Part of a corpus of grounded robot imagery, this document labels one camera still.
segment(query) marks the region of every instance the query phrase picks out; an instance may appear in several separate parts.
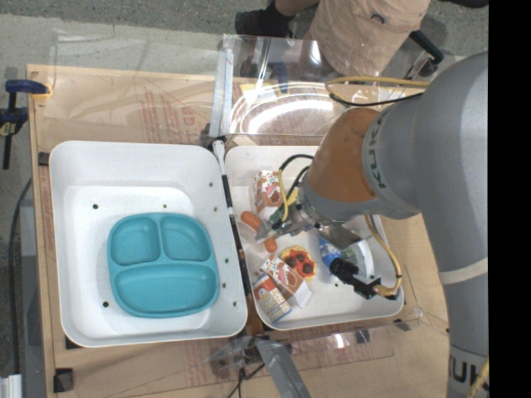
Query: khaki pants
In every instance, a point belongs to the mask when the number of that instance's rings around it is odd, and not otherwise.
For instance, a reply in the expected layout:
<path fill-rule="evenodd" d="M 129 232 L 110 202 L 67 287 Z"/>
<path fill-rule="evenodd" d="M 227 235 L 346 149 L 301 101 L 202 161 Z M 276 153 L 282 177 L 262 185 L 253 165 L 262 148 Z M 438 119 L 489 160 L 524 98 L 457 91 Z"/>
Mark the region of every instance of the khaki pants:
<path fill-rule="evenodd" d="M 309 28 L 327 62 L 342 75 L 380 75 L 431 0 L 320 0 Z"/>

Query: gray floor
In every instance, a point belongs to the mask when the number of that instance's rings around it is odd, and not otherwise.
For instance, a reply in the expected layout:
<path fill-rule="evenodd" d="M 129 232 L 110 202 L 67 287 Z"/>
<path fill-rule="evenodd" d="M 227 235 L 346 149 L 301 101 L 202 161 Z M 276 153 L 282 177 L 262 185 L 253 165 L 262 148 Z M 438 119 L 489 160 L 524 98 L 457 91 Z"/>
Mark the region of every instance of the gray floor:
<path fill-rule="evenodd" d="M 49 58 L 46 38 L 58 28 L 76 28 L 85 34 L 113 28 L 123 36 L 184 42 L 215 52 L 223 33 L 235 33 L 233 20 L 236 12 L 263 8 L 269 1 L 0 0 L 2 81 L 22 78 L 28 62 L 46 63 Z M 313 14 L 314 8 L 311 8 L 294 20 L 292 27 L 297 36 L 304 34 Z M 422 30 L 446 55 L 471 56 L 488 50 L 489 9 L 467 9 L 434 1 L 422 23 Z M 21 98 L 19 105 L 24 104 Z M 2 88 L 0 108 L 6 107 L 7 94 Z M 10 169 L 0 172 L 0 376 L 13 373 L 7 248 L 15 205 L 30 176 L 29 133 L 25 125 L 13 138 Z M 20 232 L 17 230 L 17 255 L 19 241 Z M 17 300 L 22 308 L 20 266 L 17 263 Z"/>

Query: white band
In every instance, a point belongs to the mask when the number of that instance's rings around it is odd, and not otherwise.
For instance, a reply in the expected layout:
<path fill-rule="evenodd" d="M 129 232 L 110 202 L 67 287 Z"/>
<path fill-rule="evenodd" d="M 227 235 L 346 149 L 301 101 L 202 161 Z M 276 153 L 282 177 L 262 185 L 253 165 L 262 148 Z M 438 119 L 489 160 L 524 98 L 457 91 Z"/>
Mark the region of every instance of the white band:
<path fill-rule="evenodd" d="M 454 269 L 452 271 L 440 271 L 439 280 L 442 285 L 464 282 L 474 277 L 489 272 L 489 257 L 484 257 L 474 264 L 463 267 L 462 269 Z"/>

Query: teal plate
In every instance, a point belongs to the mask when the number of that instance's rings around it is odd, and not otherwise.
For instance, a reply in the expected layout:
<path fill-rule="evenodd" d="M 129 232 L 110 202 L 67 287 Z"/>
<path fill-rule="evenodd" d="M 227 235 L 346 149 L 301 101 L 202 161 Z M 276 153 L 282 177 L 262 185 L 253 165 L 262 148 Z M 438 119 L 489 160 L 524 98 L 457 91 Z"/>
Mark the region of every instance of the teal plate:
<path fill-rule="evenodd" d="M 121 219 L 110 231 L 107 261 L 116 302 L 138 317 L 198 313 L 219 294 L 210 236 L 190 216 L 148 213 Z"/>

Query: black sock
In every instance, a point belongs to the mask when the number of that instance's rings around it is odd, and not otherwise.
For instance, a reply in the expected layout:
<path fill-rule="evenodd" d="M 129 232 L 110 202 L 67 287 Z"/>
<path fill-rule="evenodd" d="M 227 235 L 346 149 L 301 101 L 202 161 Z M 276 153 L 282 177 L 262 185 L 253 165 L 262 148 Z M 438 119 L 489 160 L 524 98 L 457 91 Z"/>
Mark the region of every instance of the black sock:
<path fill-rule="evenodd" d="M 260 16 L 260 26 L 263 32 L 268 34 L 285 33 L 293 17 L 287 17 L 276 10 L 275 0 L 265 9 Z"/>

